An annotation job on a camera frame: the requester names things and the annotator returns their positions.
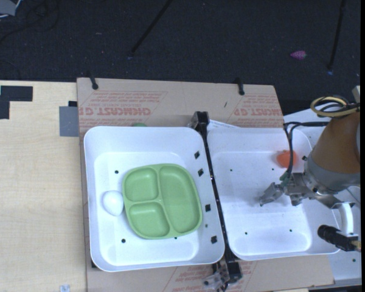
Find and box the white egg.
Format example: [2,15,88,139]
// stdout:
[102,190,125,217]

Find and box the white paper slip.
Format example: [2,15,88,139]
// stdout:
[208,119,242,131]

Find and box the orange toy fruit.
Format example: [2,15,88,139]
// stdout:
[276,150,297,169]

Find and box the black cylinder on white bracket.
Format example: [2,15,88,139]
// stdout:
[317,201,361,253]

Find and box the green divided plate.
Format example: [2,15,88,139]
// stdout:
[121,162,203,240]

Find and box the white plastic tray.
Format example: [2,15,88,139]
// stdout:
[83,125,226,273]
[206,127,344,262]

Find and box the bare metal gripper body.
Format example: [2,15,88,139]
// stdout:
[282,172,342,208]

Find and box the thin black rod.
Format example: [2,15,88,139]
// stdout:
[197,122,235,265]

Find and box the brown cardboard board red print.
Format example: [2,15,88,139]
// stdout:
[76,77,336,292]

